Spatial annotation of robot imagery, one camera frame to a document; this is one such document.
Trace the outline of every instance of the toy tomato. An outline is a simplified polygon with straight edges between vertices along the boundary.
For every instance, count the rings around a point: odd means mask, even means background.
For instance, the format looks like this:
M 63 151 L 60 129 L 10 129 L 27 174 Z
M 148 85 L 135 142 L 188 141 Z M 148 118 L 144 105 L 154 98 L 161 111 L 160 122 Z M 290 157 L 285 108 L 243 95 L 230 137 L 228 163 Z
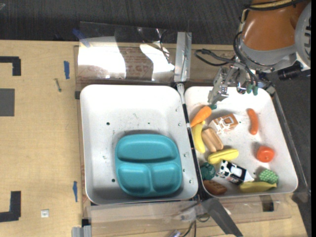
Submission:
M 274 156 L 274 150 L 266 146 L 260 146 L 257 151 L 257 159 L 261 162 L 270 162 L 272 161 Z

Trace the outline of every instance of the teal plate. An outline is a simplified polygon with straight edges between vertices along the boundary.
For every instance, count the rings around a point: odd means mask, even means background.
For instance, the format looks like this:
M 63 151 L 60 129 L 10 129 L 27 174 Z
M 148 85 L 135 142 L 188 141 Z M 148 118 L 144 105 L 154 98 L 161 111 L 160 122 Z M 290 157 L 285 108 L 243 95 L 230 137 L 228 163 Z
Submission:
M 182 182 L 179 151 L 173 140 L 159 134 L 133 134 L 115 148 L 119 186 L 136 197 L 159 197 L 176 192 Z

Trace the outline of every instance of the gray square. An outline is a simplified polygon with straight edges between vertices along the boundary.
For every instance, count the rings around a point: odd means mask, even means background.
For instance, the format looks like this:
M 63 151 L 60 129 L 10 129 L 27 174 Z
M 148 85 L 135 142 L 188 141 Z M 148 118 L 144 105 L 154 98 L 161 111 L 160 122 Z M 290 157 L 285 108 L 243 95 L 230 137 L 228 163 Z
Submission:
M 0 117 L 14 116 L 15 89 L 0 89 Z

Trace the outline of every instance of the toy banana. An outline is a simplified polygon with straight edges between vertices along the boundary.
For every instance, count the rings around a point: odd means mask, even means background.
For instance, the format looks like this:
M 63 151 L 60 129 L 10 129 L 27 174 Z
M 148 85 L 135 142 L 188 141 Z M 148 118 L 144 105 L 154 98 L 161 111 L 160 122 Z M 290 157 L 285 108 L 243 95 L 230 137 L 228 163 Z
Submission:
M 202 123 L 196 124 L 195 126 L 192 127 L 194 147 L 196 148 L 196 150 L 198 150 L 202 154 L 205 153 L 205 145 L 203 143 L 202 136 L 201 136 L 204 124 L 205 124 L 205 121 L 203 121 Z
M 265 192 L 272 187 L 277 187 L 277 184 L 269 184 L 266 182 L 246 182 L 239 185 L 241 192 Z
M 218 164 L 221 160 L 231 161 L 237 158 L 238 155 L 239 151 L 237 149 L 224 149 L 209 155 L 207 161 L 209 164 Z

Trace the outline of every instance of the wooden table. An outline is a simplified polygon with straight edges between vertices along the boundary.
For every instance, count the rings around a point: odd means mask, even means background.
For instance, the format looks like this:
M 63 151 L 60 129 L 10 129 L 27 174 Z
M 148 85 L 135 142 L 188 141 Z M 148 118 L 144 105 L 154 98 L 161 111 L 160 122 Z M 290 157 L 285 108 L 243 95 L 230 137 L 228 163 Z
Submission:
M 0 223 L 0 236 L 66 237 L 71 236 L 72 227 L 81 226 L 75 46 L 78 42 L 0 40 L 0 56 L 19 56 L 22 64 L 22 75 L 12 76 L 12 65 L 0 63 L 0 88 L 15 89 L 14 116 L 0 117 L 0 212 L 9 210 L 10 192 L 21 191 L 21 217 Z M 70 64 L 69 79 L 64 61 Z M 196 73 L 201 66 L 197 63 Z M 240 231 L 244 236 L 307 236 L 297 204 L 289 196 L 289 218 L 238 223 Z M 41 217 L 44 209 L 49 209 L 49 217 Z M 223 234 L 218 226 L 197 229 L 199 237 Z

